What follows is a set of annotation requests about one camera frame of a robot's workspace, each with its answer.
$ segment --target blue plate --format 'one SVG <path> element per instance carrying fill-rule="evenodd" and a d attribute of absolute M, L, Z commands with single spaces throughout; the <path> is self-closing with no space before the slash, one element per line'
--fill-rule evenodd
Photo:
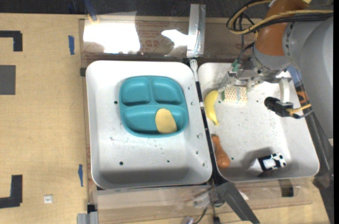
<path fill-rule="evenodd" d="M 189 120 L 184 93 L 173 79 L 164 76 L 137 76 L 126 79 L 119 91 L 123 126 L 138 137 L 170 137 L 182 132 Z M 155 115 L 161 108 L 170 110 L 177 132 L 161 134 Z"/>

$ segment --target toy sink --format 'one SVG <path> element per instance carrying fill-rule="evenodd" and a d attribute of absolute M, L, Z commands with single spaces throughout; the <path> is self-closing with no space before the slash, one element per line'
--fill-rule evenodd
<path fill-rule="evenodd" d="M 198 76 L 202 96 L 218 87 L 227 71 L 228 63 L 205 63 Z M 299 107 L 293 81 L 289 82 L 290 102 Z M 208 120 L 211 134 L 217 134 L 225 152 L 231 158 L 227 169 L 219 174 L 233 182 L 278 180 L 312 177 L 319 170 L 319 160 L 305 119 L 282 118 L 264 106 L 267 97 L 280 98 L 279 84 L 263 83 L 247 92 L 246 104 L 225 103 L 217 99 L 215 110 L 220 125 Z M 253 175 L 247 171 L 256 158 L 281 153 L 287 166 L 272 173 Z"/>
<path fill-rule="evenodd" d="M 86 70 L 92 176 L 103 189 L 205 183 L 212 165 L 192 70 L 180 62 L 96 61 Z M 160 135 L 156 110 L 177 132 Z"/>

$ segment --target yellow sponge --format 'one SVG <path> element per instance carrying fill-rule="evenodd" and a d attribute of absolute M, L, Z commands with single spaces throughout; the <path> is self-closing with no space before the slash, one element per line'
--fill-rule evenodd
<path fill-rule="evenodd" d="M 230 87 L 221 93 L 221 99 L 226 103 L 247 103 L 247 88 Z"/>
<path fill-rule="evenodd" d="M 175 120 L 170 110 L 161 108 L 155 115 L 155 124 L 159 133 L 174 133 L 177 132 Z"/>

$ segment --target wooden table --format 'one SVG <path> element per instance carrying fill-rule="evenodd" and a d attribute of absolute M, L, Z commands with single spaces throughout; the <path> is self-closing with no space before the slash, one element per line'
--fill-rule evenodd
<path fill-rule="evenodd" d="M 82 15 L 0 14 L 0 30 L 20 30 L 23 51 L 0 38 L 0 65 L 16 66 L 15 95 L 0 95 L 0 198 L 23 176 L 23 202 L 0 209 L 0 223 L 76 223 L 86 212 L 87 167 L 79 20 Z M 69 50 L 71 35 L 75 54 Z M 83 167 L 83 186 L 79 179 Z M 254 210 L 261 223 L 329 223 L 319 191 L 313 203 Z M 52 194 L 53 203 L 44 203 Z M 234 213 L 222 221 L 239 221 Z M 142 223 L 181 223 L 181 219 Z M 206 216 L 201 223 L 212 223 Z"/>

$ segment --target banana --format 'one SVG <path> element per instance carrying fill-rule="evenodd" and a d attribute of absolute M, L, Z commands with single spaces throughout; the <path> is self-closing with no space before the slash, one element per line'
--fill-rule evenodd
<path fill-rule="evenodd" d="M 215 125 L 219 125 L 216 111 L 214 109 L 214 103 L 217 100 L 219 92 L 218 91 L 211 91 L 210 93 L 207 94 L 204 100 L 204 105 L 205 105 L 205 113 L 206 116 L 213 121 Z"/>

